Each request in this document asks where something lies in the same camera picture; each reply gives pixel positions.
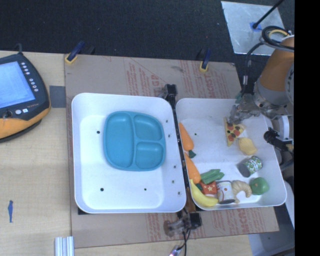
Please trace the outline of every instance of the toy banana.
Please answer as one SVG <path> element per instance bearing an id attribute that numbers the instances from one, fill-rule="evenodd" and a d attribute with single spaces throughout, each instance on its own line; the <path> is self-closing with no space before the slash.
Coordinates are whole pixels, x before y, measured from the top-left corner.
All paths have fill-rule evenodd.
<path id="1" fill-rule="evenodd" d="M 212 196 L 204 195 L 200 189 L 195 185 L 193 179 L 190 179 L 190 189 L 193 199 L 200 205 L 205 207 L 212 207 L 218 203 L 218 199 Z"/>

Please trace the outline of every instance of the clamp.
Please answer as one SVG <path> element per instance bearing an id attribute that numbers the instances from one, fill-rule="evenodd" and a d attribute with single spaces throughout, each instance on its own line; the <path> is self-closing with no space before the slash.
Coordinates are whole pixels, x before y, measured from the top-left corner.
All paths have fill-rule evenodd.
<path id="1" fill-rule="evenodd" d="M 80 41 L 73 50 L 64 58 L 64 61 L 68 64 L 72 64 L 77 59 L 77 54 L 81 51 L 81 49 L 85 46 L 84 41 Z"/>
<path id="2" fill-rule="evenodd" d="M 207 48 L 206 50 L 201 49 L 201 51 L 198 53 L 197 59 L 200 59 L 200 58 L 202 59 L 202 61 L 200 63 L 200 67 L 199 67 L 200 72 L 202 72 L 202 73 L 207 72 L 208 66 L 209 66 L 210 55 L 211 55 L 210 48 Z"/>

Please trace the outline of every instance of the black tape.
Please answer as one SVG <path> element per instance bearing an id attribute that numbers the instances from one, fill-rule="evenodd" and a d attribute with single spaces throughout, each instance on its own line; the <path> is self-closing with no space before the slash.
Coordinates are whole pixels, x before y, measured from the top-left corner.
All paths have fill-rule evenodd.
<path id="1" fill-rule="evenodd" d="M 50 85 L 50 100 L 52 108 L 66 107 L 66 88 L 64 86 Z"/>

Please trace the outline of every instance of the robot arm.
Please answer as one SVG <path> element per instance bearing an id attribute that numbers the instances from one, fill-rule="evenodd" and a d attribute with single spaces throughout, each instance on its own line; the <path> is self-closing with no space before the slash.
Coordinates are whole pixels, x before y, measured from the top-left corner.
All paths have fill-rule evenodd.
<path id="1" fill-rule="evenodd" d="M 274 31 L 266 29 L 262 34 L 267 32 L 270 35 Z M 283 115 L 279 110 L 288 103 L 294 104 L 294 44 L 295 37 L 290 35 L 275 47 L 253 89 L 243 89 L 238 104 L 232 106 L 228 117 L 231 124 L 240 124 L 244 119 L 260 114 L 279 120 L 281 132 L 269 128 L 264 139 L 279 150 L 290 152 L 293 152 L 293 140 L 289 138 L 287 124 L 291 115 Z"/>

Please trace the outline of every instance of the blue clamp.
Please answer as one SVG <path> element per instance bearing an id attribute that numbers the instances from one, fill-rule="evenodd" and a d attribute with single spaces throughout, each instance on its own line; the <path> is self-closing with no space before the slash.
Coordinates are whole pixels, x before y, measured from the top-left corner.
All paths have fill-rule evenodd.
<path id="1" fill-rule="evenodd" d="M 210 48 L 208 48 L 204 54 L 203 61 L 201 61 L 201 63 L 200 63 L 200 67 L 199 67 L 200 72 L 207 72 L 208 66 L 209 66 L 210 55 L 211 55 L 211 50 L 210 50 Z"/>
<path id="2" fill-rule="evenodd" d="M 69 53 L 69 55 L 67 55 L 64 58 L 64 61 L 66 63 L 73 63 L 76 59 L 77 59 L 77 54 L 81 51 L 81 49 L 85 46 L 85 42 L 84 41 L 80 41 L 74 48 L 73 50 Z"/>

